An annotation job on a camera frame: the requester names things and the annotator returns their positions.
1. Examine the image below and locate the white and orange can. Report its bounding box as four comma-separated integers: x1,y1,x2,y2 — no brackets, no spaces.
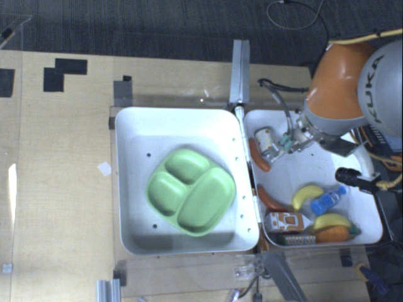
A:
254,127,275,157

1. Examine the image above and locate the green divided plate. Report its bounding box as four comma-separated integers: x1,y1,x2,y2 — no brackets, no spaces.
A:
145,148,237,237

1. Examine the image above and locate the blue plastic bottle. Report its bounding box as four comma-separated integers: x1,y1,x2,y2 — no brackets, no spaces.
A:
310,184,348,216

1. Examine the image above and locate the red-brown sausage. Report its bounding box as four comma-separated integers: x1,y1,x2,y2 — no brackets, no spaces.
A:
247,138,272,173
256,184,289,213

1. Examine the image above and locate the black cylinder on white bracket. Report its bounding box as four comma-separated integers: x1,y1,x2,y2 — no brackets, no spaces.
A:
330,139,382,195

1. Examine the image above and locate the white plastic tray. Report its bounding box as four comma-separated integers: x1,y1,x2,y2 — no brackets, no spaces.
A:
115,106,261,257
244,109,384,249

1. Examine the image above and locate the orange carrot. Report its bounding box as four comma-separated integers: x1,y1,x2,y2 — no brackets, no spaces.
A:
314,225,361,243

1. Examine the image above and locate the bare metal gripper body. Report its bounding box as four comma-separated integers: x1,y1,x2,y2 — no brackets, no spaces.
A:
278,115,322,155

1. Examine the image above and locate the yellow banana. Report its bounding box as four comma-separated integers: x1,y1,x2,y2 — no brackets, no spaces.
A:
312,213,352,232
291,184,325,213

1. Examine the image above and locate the dark green packet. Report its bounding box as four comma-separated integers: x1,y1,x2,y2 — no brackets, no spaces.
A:
276,233,317,246

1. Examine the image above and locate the brown and white carton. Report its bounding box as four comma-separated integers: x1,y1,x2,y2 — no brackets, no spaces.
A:
264,211,313,234

